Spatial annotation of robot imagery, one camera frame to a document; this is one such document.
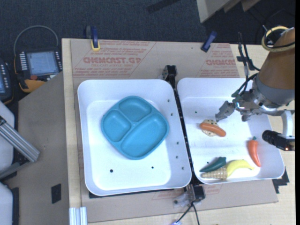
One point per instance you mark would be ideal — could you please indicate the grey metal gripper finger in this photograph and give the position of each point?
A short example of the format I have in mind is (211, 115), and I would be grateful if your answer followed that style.
(224, 111)
(248, 116)

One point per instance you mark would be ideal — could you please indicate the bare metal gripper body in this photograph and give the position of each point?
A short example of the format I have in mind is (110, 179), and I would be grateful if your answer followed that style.
(252, 103)

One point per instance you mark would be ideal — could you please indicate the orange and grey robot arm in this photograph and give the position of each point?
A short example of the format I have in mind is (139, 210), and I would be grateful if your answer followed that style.
(277, 67)

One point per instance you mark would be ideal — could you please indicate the orange sausage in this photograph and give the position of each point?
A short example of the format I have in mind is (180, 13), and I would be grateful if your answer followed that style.
(214, 129)

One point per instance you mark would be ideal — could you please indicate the white plastic tray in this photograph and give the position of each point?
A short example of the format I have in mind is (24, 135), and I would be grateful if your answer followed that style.
(131, 179)
(234, 146)

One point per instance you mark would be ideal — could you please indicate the orange carrot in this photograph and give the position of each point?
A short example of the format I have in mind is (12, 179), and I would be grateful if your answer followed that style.
(254, 150)

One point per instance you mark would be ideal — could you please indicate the thin black rod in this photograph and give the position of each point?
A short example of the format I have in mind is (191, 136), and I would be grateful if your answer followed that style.
(184, 135)

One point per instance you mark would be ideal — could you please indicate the yellow banana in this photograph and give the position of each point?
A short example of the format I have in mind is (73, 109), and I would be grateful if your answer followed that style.
(236, 167)

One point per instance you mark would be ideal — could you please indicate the tan ice cream cone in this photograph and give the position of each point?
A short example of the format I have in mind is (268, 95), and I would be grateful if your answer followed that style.
(216, 173)

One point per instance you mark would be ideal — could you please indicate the blue divided plate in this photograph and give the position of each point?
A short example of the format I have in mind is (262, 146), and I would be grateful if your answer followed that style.
(134, 128)

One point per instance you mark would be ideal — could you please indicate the brown cardboard board red print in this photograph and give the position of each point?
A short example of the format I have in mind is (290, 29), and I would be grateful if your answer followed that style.
(131, 62)

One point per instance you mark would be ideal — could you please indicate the black cylinder on white bracket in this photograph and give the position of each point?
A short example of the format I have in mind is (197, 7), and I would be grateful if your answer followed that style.
(276, 138)

